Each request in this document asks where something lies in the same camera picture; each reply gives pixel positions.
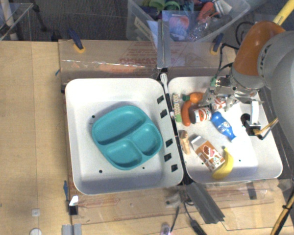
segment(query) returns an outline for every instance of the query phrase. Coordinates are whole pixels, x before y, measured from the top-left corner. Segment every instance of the yellow banana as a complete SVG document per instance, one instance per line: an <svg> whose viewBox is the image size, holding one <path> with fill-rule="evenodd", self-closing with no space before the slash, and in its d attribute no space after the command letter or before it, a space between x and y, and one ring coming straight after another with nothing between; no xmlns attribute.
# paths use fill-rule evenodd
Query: yellow banana
<svg viewBox="0 0 294 235"><path fill-rule="evenodd" d="M225 162L212 174L214 179L222 179L229 175L233 169L234 159L229 153L227 148L224 148L225 151Z"/></svg>

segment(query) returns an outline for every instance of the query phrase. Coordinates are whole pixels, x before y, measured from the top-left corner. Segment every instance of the teal plate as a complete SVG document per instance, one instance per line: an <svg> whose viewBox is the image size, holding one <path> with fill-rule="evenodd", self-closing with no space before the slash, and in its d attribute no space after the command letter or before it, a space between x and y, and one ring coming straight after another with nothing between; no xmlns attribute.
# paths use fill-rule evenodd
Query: teal plate
<svg viewBox="0 0 294 235"><path fill-rule="evenodd" d="M116 168L131 170L159 152L162 136L140 108L122 106L98 119L92 137L104 157Z"/></svg>

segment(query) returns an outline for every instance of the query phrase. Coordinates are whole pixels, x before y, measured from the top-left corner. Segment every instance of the yellow pole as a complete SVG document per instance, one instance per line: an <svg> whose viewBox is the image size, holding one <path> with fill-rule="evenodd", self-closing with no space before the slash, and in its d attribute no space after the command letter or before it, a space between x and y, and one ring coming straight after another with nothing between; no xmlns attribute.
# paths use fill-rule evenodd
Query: yellow pole
<svg viewBox="0 0 294 235"><path fill-rule="evenodd" d="M278 15L276 15L273 22L278 25L281 25L293 10L294 10L294 0L288 0L288 2L280 10Z"/></svg>

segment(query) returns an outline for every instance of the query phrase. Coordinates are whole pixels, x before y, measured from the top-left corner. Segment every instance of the wooden surface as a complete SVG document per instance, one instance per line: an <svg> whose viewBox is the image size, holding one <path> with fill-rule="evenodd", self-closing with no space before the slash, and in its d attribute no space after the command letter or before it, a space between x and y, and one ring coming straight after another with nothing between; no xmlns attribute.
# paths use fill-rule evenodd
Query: wooden surface
<svg viewBox="0 0 294 235"><path fill-rule="evenodd" d="M63 191L69 171L58 70L57 43L0 43L0 235L26 235L35 227L43 235L57 235L62 225L71 223ZM227 208L218 199L226 216L222 223L206 225L194 209L191 216L207 234L267 235L285 203L277 181L268 184L271 197L266 203L232 201L234 207ZM150 200L146 196L141 208ZM39 216L32 215L34 209ZM143 218L98 222L104 209L97 207L96 213L85 213L94 223L82 225L83 235L159 234L161 225L171 225L174 218L147 213ZM186 214L178 216L172 234L195 234ZM281 234L294 234L290 219Z"/></svg>

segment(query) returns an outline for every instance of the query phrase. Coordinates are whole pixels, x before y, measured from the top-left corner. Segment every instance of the red and white can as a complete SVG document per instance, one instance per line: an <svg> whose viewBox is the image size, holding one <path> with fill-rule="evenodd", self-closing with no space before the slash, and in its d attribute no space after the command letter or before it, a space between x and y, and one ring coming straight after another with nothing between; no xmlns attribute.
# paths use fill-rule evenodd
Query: red and white can
<svg viewBox="0 0 294 235"><path fill-rule="evenodd" d="M215 100L210 104L210 109L214 112L222 109L226 106L225 98L222 96L217 96Z"/></svg>
<svg viewBox="0 0 294 235"><path fill-rule="evenodd" d="M190 115L190 120L192 123L199 123L206 120L210 120L212 112L209 107L202 107L193 111Z"/></svg>

